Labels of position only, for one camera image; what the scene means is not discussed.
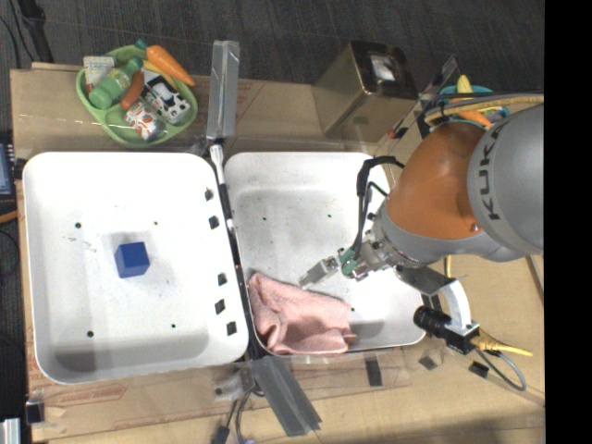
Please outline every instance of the green bowl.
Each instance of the green bowl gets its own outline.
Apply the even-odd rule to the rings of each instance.
[[[110,51],[107,53],[107,55],[113,56],[115,58],[116,66],[123,66],[127,64],[127,62],[133,56],[139,56],[142,59],[146,58],[145,52],[134,45],[123,46],[119,49]],[[195,95],[193,95],[193,92],[187,86],[187,84],[181,80],[175,79],[177,91],[187,100],[191,106],[190,113],[185,118],[183,118],[182,123],[179,123],[178,125],[173,125],[163,119],[166,129],[163,130],[160,136],[147,142],[136,132],[135,129],[130,126],[128,122],[126,122],[124,118],[126,111],[121,108],[120,104],[114,104],[106,110],[98,109],[93,104],[91,104],[86,94],[85,82],[86,79],[84,78],[84,69],[81,69],[76,76],[76,92],[84,106],[95,118],[95,120],[101,124],[101,127],[103,127],[103,129],[113,140],[132,150],[145,150],[170,140],[175,135],[181,133],[187,127],[189,127],[193,120],[195,120],[197,117],[197,100],[195,100]]]

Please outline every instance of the metal stand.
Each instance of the metal stand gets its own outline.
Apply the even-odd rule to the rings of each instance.
[[[45,14],[43,9],[37,6],[35,0],[17,1],[18,6],[20,7],[23,23],[31,35],[37,56],[39,56],[39,59],[43,62],[53,63],[54,57],[52,56],[49,43],[45,37],[45,31],[43,30],[43,25],[45,24]]]

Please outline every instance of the blue block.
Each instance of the blue block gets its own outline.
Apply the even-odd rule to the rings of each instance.
[[[146,273],[150,266],[143,241],[119,245],[115,252],[115,262],[120,278],[138,277]]]

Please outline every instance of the pink towel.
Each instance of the pink towel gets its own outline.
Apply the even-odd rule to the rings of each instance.
[[[346,302],[280,283],[262,273],[249,280],[257,332],[276,354],[343,353],[356,339]]]

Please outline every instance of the dark floor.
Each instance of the dark floor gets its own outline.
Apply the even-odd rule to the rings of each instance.
[[[12,130],[9,70],[37,55],[0,0],[0,134]],[[160,43],[190,72],[209,74],[212,42],[240,42],[240,76],[312,83],[352,39],[399,46],[418,88],[456,55],[475,84],[544,88],[545,0],[37,0],[55,62]],[[19,37],[21,30],[24,42]],[[0,421],[25,400],[16,222],[0,226]]]

